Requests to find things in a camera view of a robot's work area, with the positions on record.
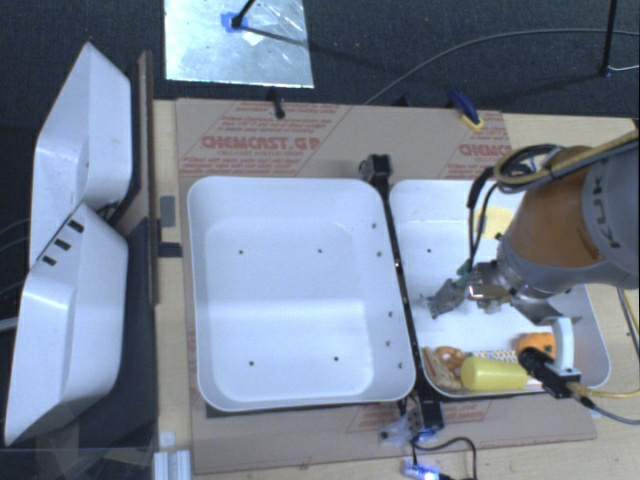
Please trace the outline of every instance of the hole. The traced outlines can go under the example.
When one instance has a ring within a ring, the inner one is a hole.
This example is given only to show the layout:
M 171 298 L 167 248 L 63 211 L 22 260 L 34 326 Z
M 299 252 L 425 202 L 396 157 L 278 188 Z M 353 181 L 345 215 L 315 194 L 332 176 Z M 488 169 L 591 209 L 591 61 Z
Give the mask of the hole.
M 78 233 L 84 232 L 84 226 L 79 222 L 76 222 L 75 220 L 70 220 L 67 226 L 69 226 L 74 231 L 77 231 Z
M 65 251 L 71 249 L 71 244 L 68 244 L 64 240 L 60 240 L 59 238 L 56 238 L 56 241 L 53 243 L 60 247 L 60 249 L 64 249 Z

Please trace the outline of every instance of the cable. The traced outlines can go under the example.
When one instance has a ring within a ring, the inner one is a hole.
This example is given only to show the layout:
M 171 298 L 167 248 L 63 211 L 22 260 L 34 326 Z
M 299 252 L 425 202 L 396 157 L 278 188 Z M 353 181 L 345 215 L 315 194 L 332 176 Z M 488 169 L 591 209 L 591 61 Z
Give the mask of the cable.
M 640 389 L 635 391 L 627 391 L 624 393 L 612 393 L 610 391 L 598 391 L 597 389 L 591 389 L 581 384 L 580 382 L 567 382 L 567 388 L 578 397 L 598 397 L 598 398 L 616 398 L 618 400 L 624 400 L 627 398 L 635 398 L 640 396 Z
M 635 66 L 627 66 L 624 68 L 614 68 L 612 66 L 609 66 L 607 69 L 609 71 L 630 71 L 632 69 L 638 69 L 638 68 L 640 68 L 640 65 L 636 64 Z
M 387 85 L 386 87 L 384 87 L 383 89 L 378 91 L 371 98 L 369 98 L 367 101 L 365 101 L 363 103 L 363 105 L 369 105 L 370 103 L 374 102 L 380 96 L 382 96 L 384 93 L 390 91 L 396 85 L 398 85 L 400 82 L 403 82 L 404 80 L 409 78 L 411 75 L 413 75 L 414 73 L 420 71 L 422 68 L 428 66 L 429 64 L 431 64 L 431 63 L 433 63 L 433 62 L 435 62 L 435 61 L 441 59 L 442 57 L 445 57 L 445 56 L 447 56 L 447 55 L 449 55 L 451 53 L 457 52 L 458 50 L 462 50 L 463 48 L 467 48 L 468 46 L 473 46 L 473 45 L 481 44 L 481 43 L 488 43 L 489 41 L 495 41 L 497 39 L 507 39 L 507 38 L 510 38 L 510 37 L 533 36 L 533 35 L 540 35 L 540 34 L 604 34 L 606 32 L 607 32 L 606 29 L 600 29 L 600 28 L 557 28 L 557 29 L 521 30 L 521 31 L 518 31 L 518 32 L 506 32 L 506 33 L 503 33 L 503 34 L 494 34 L 494 35 L 490 35 L 490 36 L 480 37 L 478 39 L 472 39 L 471 41 L 466 41 L 466 42 L 461 43 L 461 44 L 459 44 L 457 46 L 454 46 L 453 48 L 449 48 L 448 50 L 445 50 L 444 52 L 441 52 L 441 53 L 431 57 L 430 59 L 427 59 L 427 60 L 421 62 L 420 64 L 418 64 L 414 68 L 412 68 L 409 71 L 407 71 L 404 75 L 402 75 L 401 77 L 397 78 L 396 80 L 391 82 L 389 85 Z M 620 35 L 627 35 L 627 36 L 635 36 L 635 37 L 640 36 L 640 34 L 638 32 L 628 32 L 626 30 L 614 30 L 613 33 L 614 34 L 620 34 Z
M 13 224 L 9 224 L 7 227 L 0 229 L 0 236 L 4 235 L 7 231 L 19 226 L 20 224 L 24 224 L 25 222 L 29 222 L 29 219 L 20 219 L 15 221 Z
M 618 297 L 620 298 L 620 305 L 622 306 L 622 309 L 625 311 L 625 316 L 628 315 L 630 318 L 633 319 L 633 325 L 635 329 L 631 328 L 631 326 L 629 327 L 631 329 L 632 335 L 635 337 L 634 330 L 635 332 L 638 332 L 638 321 L 635 319 L 635 315 L 633 311 L 631 311 L 631 309 L 629 308 L 629 303 L 627 301 L 626 295 L 622 290 L 622 288 L 618 288 Z M 579 398 L 598 397 L 598 398 L 615 398 L 618 400 L 624 400 L 624 399 L 635 398 L 637 396 L 640 396 L 640 389 L 636 389 L 635 391 L 622 392 L 622 393 L 616 393 L 611 391 L 598 391 L 596 389 L 590 389 L 589 387 L 585 386 L 580 382 L 568 382 L 567 388 L 569 388 L 569 390 L 574 396 Z
M 469 258 L 467 259 L 466 263 L 463 265 L 462 268 L 466 267 L 466 271 L 468 273 L 471 272 L 471 270 L 473 269 L 473 256 L 474 256 L 474 250 L 473 250 L 473 246 L 475 243 L 475 240 L 473 238 L 474 236 L 474 210 L 476 208 L 476 204 L 478 204 L 478 198 L 480 197 L 480 193 L 482 192 L 482 189 L 484 188 L 485 184 L 487 183 L 487 181 L 489 180 L 489 178 L 491 178 L 493 176 L 493 167 L 487 167 L 485 168 L 484 171 L 482 171 L 482 174 L 480 174 L 480 176 L 478 176 L 475 180 L 473 180 L 473 183 L 471 184 L 471 188 L 469 189 L 469 195 L 467 196 L 467 209 L 469 210 L 469 218 L 467 219 L 467 225 L 468 225 L 468 234 L 469 234 Z
M 482 238 L 482 230 L 484 229 L 484 221 L 487 215 L 487 207 L 489 206 L 489 199 L 491 198 L 491 194 L 498 187 L 497 183 L 494 183 L 493 186 L 487 192 L 487 195 L 484 196 L 484 202 L 482 203 L 482 210 L 480 210 L 480 215 L 478 216 L 478 232 L 476 235 L 476 239 L 473 242 L 473 247 L 471 249 L 471 254 L 469 255 L 469 265 L 473 268 L 473 260 L 476 257 L 476 253 L 478 252 L 478 247 L 480 246 L 480 239 Z M 471 210 L 471 220 L 473 220 L 474 211 Z
M 24 284 L 24 281 L 18 281 L 17 283 L 10 284 L 6 288 L 3 288 L 2 290 L 0 290 L 0 297 L 2 297 L 5 293 L 10 292 L 11 290 L 15 290 L 16 288 L 18 288 L 19 286 L 22 286 L 23 284 Z
M 9 249 L 10 247 L 13 247 L 14 245 L 18 245 L 19 243 L 22 243 L 22 242 L 26 242 L 27 240 L 29 240 L 29 237 L 27 237 L 27 236 L 23 236 L 22 238 L 18 238 L 17 240 L 14 240 L 13 242 L 9 242 L 7 245 L 4 245 L 4 246 L 0 247 L 0 252 L 4 252 L 7 249 Z
M 587 167 L 595 162 L 613 155 L 638 147 L 638 130 L 633 130 L 600 146 L 573 155 L 552 166 L 542 167 L 534 173 L 514 176 L 509 168 L 514 162 L 528 158 L 535 154 L 536 148 L 549 148 L 550 145 L 532 146 L 517 149 L 498 160 L 494 168 L 494 176 L 500 185 L 500 190 L 506 193 L 516 193 L 540 186 L 557 178 Z
M 581 397 L 579 402 L 584 405 L 587 409 L 591 409 L 592 411 L 596 411 L 607 418 L 611 418 L 612 420 L 618 421 L 620 423 L 624 423 L 625 425 L 640 425 L 640 420 L 632 420 L 629 418 L 624 418 L 623 416 L 618 416 L 617 414 L 613 414 L 612 412 L 603 409 L 602 407 L 597 406 L 587 397 Z
M 427 452 L 427 453 L 444 450 L 445 448 L 451 446 L 452 444 L 458 443 L 461 441 L 467 443 L 469 445 L 469 448 L 471 448 L 471 452 L 473 453 L 473 459 L 472 459 L 473 478 L 469 480 L 478 480 L 478 450 L 476 450 L 476 445 L 473 444 L 473 441 L 468 437 L 454 437 L 453 439 L 450 439 L 446 443 L 443 443 L 437 446 L 430 446 L 429 448 L 420 446 L 416 444 L 415 441 L 416 439 L 411 441 L 411 446 L 414 447 L 414 449 L 420 450 L 421 452 Z
M 631 339 L 633 340 L 633 344 L 636 347 L 636 354 L 638 354 L 638 358 L 640 359 L 640 329 L 638 328 L 638 320 L 636 314 L 629 307 L 629 301 L 627 300 L 627 296 L 624 293 L 622 288 L 618 288 L 618 299 L 620 300 L 620 306 L 622 307 L 622 312 L 624 314 L 624 318 L 627 321 L 627 327 L 629 328 L 629 334 L 631 335 Z

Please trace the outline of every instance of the white container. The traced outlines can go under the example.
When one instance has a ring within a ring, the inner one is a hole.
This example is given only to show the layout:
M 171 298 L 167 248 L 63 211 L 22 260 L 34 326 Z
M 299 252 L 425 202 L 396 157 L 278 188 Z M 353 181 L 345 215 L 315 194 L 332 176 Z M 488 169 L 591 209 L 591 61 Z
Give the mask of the white container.
M 29 265 L 80 203 L 125 197 L 133 169 L 131 83 L 87 43 L 42 127 L 33 165 Z
M 62 427 L 113 387 L 127 259 L 124 238 L 85 205 L 37 258 L 20 303 L 7 445 Z
M 431 349 L 452 346 L 463 352 L 515 349 L 523 335 L 552 332 L 551 327 L 534 326 L 508 304 L 499 312 L 487 315 L 468 300 L 434 320 L 424 300 L 435 295 L 446 279 L 456 279 L 456 270 L 469 257 L 466 202 L 470 187 L 470 181 L 407 180 L 391 191 L 390 203 L 418 343 Z M 478 208 L 486 190 L 481 194 Z M 489 207 L 494 215 L 504 218 L 505 214 L 515 213 L 521 198 L 522 194 L 505 195 L 496 190 Z M 495 259 L 497 247 L 496 239 L 483 238 L 475 261 Z M 579 317 L 574 324 L 575 367 L 582 371 L 586 385 L 603 384 L 609 376 L 609 358 L 586 289 L 576 286 L 569 294 L 556 295 L 549 302 L 565 316 Z M 426 373 L 434 387 L 451 398 L 495 395 L 443 389 L 433 382 L 429 370 Z M 525 391 L 540 390 L 539 383 L 525 387 Z
M 344 179 L 188 195 L 198 382 L 222 411 L 403 398 L 415 382 L 382 200 Z

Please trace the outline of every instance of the brown cardboard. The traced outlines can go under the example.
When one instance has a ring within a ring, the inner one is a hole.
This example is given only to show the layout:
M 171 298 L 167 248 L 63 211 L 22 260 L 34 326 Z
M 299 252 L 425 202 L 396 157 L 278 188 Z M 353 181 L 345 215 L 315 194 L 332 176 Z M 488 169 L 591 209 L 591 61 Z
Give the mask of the brown cardboard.
M 357 177 L 369 154 L 390 154 L 393 182 L 469 179 L 510 150 L 499 112 L 473 132 L 455 110 L 291 104 L 284 120 L 262 102 L 176 103 L 182 222 L 186 194 L 208 175 Z M 188 226 L 183 225 L 194 471 L 197 474 L 401 456 L 381 446 L 395 404 L 207 417 L 196 380 Z M 479 448 L 596 437 L 589 414 L 548 396 L 444 404 L 438 440 L 465 435 Z

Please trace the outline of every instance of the metal sheet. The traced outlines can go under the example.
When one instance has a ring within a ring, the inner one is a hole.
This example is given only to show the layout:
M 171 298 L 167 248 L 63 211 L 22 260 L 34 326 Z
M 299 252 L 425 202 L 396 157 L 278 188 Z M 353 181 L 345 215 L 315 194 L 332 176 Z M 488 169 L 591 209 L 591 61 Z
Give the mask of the metal sheet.
M 302 0 L 257 0 L 242 30 L 225 27 L 247 0 L 165 0 L 169 80 L 313 88 Z

